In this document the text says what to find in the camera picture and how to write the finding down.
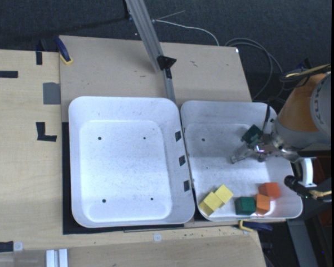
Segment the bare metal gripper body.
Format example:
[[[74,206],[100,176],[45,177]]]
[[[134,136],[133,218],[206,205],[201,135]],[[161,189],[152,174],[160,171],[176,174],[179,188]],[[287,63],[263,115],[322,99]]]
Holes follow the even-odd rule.
[[[296,162],[299,159],[297,150],[287,145],[279,136],[271,133],[263,133],[257,136],[249,145],[253,153],[266,152],[268,157],[283,157],[290,162]]]

